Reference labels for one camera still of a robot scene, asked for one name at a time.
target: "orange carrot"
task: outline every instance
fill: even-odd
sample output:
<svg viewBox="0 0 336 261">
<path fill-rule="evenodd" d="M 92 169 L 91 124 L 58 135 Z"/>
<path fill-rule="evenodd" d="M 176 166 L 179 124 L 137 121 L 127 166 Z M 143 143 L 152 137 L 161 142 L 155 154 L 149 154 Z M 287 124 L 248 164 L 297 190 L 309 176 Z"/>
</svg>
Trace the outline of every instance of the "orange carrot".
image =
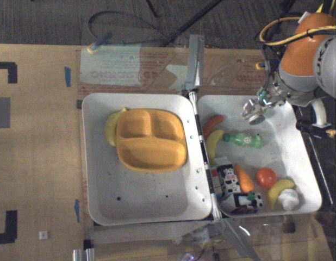
<svg viewBox="0 0 336 261">
<path fill-rule="evenodd" d="M 215 115 L 214 117 L 210 118 L 202 129 L 204 139 L 206 139 L 210 135 L 213 127 L 220 124 L 222 121 L 223 121 L 222 115 Z"/>
<path fill-rule="evenodd" d="M 234 172 L 237 175 L 238 183 L 242 192 L 248 193 L 249 191 L 254 190 L 253 181 L 239 164 L 234 165 Z"/>
</svg>

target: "red ball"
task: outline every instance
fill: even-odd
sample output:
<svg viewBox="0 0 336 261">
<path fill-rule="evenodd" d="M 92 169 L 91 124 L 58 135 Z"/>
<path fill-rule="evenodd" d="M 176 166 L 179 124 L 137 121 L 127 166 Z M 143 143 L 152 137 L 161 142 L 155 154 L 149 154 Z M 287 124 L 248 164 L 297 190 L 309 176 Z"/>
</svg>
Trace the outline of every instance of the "red ball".
<svg viewBox="0 0 336 261">
<path fill-rule="evenodd" d="M 263 167 L 256 173 L 256 182 L 260 187 L 269 189 L 277 182 L 277 175 L 272 169 Z"/>
</svg>

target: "banana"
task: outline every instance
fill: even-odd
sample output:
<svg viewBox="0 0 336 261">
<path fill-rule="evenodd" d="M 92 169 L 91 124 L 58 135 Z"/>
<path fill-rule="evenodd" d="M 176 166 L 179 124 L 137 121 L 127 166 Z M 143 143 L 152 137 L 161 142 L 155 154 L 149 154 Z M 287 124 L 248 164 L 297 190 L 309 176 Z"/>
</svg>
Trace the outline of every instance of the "banana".
<svg viewBox="0 0 336 261">
<path fill-rule="evenodd" d="M 284 189 L 292 189 L 294 188 L 295 183 L 289 179 L 280 179 L 277 181 L 277 183 L 270 188 L 268 191 L 268 200 L 270 202 L 270 207 L 272 210 L 275 208 L 275 204 L 277 201 L 277 198 L 279 194 L 284 190 Z"/>
<path fill-rule="evenodd" d="M 124 107 L 120 111 L 113 112 L 109 115 L 107 122 L 105 123 L 105 138 L 107 139 L 108 143 L 112 146 L 116 146 L 116 125 L 117 121 L 120 118 L 123 112 L 127 111 Z"/>
<path fill-rule="evenodd" d="M 225 132 L 221 129 L 217 129 L 208 136 L 206 141 L 206 150 L 209 162 L 214 165 L 216 143 L 222 138 Z"/>
</svg>

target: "green bottle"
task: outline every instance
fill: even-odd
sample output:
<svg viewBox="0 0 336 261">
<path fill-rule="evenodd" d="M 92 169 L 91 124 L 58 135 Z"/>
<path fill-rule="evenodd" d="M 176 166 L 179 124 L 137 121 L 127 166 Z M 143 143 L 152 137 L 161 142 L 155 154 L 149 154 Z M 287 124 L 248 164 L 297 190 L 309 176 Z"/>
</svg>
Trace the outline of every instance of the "green bottle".
<svg viewBox="0 0 336 261">
<path fill-rule="evenodd" d="M 264 145 L 264 139 L 259 134 L 237 133 L 236 135 L 230 135 L 224 133 L 222 138 L 225 142 L 232 141 L 242 147 L 254 147 L 260 149 Z"/>
</svg>

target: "orange plate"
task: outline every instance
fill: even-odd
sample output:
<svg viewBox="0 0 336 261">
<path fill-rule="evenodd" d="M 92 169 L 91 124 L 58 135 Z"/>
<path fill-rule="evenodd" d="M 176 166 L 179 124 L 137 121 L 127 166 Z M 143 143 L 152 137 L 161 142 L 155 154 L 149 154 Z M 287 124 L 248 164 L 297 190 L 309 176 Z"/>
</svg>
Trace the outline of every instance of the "orange plate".
<svg viewBox="0 0 336 261">
<path fill-rule="evenodd" d="M 117 155 L 125 167 L 143 172 L 170 172 L 186 161 L 183 125 L 173 113 L 131 109 L 116 126 Z"/>
</svg>

